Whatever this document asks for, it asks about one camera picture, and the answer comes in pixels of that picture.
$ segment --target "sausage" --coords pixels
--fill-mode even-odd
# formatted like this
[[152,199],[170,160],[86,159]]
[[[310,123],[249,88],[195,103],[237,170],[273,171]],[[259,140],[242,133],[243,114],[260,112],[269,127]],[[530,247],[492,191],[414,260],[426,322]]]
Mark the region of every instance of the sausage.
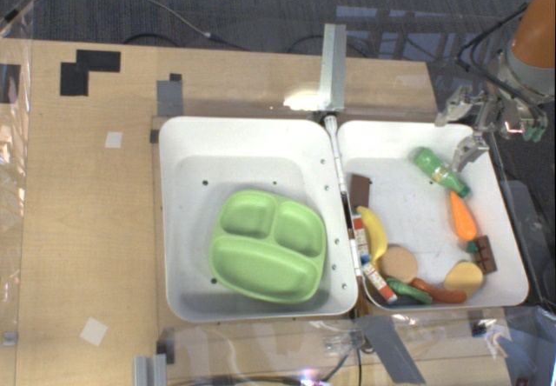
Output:
[[420,278],[415,278],[410,284],[416,289],[428,293],[438,303],[459,304],[467,300],[467,294],[463,290],[439,289]]

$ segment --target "banana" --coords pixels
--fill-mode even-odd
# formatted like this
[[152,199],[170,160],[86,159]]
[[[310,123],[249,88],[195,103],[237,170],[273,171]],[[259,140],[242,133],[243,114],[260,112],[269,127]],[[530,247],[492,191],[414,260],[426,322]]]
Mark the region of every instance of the banana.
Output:
[[381,220],[372,210],[362,206],[357,207],[355,210],[361,215],[363,226],[370,237],[371,264],[375,266],[376,261],[384,255],[388,247],[386,232],[384,231],[384,227],[382,227]]

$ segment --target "carrot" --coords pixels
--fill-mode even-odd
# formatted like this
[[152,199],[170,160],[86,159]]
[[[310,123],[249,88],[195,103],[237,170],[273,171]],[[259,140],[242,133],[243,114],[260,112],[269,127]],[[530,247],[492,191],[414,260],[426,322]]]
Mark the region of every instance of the carrot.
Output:
[[473,240],[477,236],[477,224],[471,213],[455,191],[450,191],[450,201],[456,235],[465,241]]
[[415,278],[410,285],[428,293],[438,303],[459,304],[467,300],[467,294],[463,290],[439,289],[420,278]]

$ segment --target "white tray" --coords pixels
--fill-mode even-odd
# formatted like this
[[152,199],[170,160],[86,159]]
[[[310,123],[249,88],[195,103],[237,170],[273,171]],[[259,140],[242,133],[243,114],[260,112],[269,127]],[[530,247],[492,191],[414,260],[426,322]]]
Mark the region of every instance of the white tray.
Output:
[[[159,144],[166,293],[177,316],[193,322],[326,316],[353,307],[354,265],[332,148],[321,126],[304,120],[177,117],[164,124]],[[327,256],[311,300],[265,303],[211,282],[215,220],[226,198],[243,189],[287,196],[321,215]]]
[[[461,260],[473,260],[453,232],[447,189],[431,184],[409,158],[420,147],[450,162],[460,140],[471,134],[464,125],[437,128],[430,123],[347,122],[338,131],[344,172],[371,179],[369,207],[381,219],[388,242],[412,251],[419,277],[441,283]],[[485,276],[482,287],[463,304],[434,303],[394,310],[461,309],[509,306],[523,302],[528,292],[526,272],[488,154],[470,163],[460,177],[471,188],[465,202],[487,235],[498,270]]]

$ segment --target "green bottle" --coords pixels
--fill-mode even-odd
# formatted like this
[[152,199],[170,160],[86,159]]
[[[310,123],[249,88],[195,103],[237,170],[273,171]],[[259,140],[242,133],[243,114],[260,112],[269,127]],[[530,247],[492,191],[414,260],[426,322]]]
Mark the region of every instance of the green bottle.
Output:
[[454,190],[459,197],[465,197],[471,191],[429,148],[421,148],[414,162],[436,183]]

